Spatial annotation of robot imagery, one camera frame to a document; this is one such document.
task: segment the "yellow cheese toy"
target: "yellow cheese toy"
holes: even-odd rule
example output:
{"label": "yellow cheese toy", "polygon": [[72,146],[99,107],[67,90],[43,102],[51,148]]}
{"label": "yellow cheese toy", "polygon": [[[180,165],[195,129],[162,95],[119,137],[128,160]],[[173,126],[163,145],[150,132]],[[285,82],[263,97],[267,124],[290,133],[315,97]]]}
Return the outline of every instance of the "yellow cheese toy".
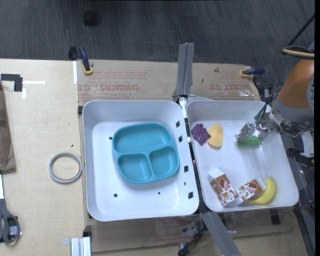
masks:
{"label": "yellow cheese toy", "polygon": [[206,142],[216,149],[221,148],[224,139],[224,130],[222,127],[219,124],[214,124],[208,129],[208,134],[210,138],[208,138]]}

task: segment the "banana toy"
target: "banana toy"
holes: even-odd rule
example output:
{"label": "banana toy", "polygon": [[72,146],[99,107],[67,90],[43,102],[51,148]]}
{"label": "banana toy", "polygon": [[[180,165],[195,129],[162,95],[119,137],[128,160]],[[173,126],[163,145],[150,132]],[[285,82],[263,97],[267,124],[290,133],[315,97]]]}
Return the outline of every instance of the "banana toy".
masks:
{"label": "banana toy", "polygon": [[274,198],[275,193],[276,182],[273,178],[268,177],[265,182],[265,190],[255,199],[250,200],[250,203],[257,205],[266,205],[272,200],[272,198]]}

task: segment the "gray carpet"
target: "gray carpet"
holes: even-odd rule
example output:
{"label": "gray carpet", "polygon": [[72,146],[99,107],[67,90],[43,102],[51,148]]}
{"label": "gray carpet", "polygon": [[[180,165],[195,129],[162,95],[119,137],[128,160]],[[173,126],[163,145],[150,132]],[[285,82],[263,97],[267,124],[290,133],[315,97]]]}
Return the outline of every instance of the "gray carpet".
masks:
{"label": "gray carpet", "polygon": [[[86,26],[85,11],[99,24]],[[68,60],[70,46],[90,59],[177,62],[195,43],[194,62],[266,69],[281,84],[296,59],[281,49],[315,12],[315,0],[0,1],[0,58]],[[296,44],[308,47],[313,22]]]}

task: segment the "brown paper bag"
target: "brown paper bag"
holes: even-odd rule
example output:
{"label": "brown paper bag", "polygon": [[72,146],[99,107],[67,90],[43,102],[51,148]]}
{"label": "brown paper bag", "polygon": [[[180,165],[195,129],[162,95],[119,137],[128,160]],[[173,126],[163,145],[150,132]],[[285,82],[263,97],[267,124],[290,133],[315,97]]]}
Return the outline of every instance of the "brown paper bag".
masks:
{"label": "brown paper bag", "polygon": [[0,82],[0,171],[15,167],[16,160],[7,119],[5,93]]}

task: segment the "scissors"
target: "scissors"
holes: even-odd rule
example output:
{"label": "scissors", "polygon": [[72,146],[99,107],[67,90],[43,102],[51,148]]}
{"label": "scissors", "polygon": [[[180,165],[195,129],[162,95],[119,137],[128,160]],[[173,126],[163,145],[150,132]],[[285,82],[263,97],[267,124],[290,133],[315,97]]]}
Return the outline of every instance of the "scissors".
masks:
{"label": "scissors", "polygon": [[6,206],[4,186],[0,173],[0,241],[11,244],[20,236],[20,224],[16,216],[12,215]]}

